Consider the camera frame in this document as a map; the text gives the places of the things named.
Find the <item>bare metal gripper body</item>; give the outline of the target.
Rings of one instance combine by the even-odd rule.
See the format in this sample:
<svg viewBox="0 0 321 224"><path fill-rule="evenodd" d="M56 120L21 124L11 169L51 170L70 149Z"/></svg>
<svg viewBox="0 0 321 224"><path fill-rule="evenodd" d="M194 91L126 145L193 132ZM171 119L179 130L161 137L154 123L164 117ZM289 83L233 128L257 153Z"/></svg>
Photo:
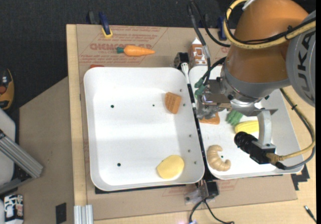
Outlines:
<svg viewBox="0 0 321 224"><path fill-rule="evenodd" d="M200 107L216 107L219 112L235 110L245 116L256 116L261 111L255 104L259 98L248 97L225 80L209 80L200 95Z"/></svg>

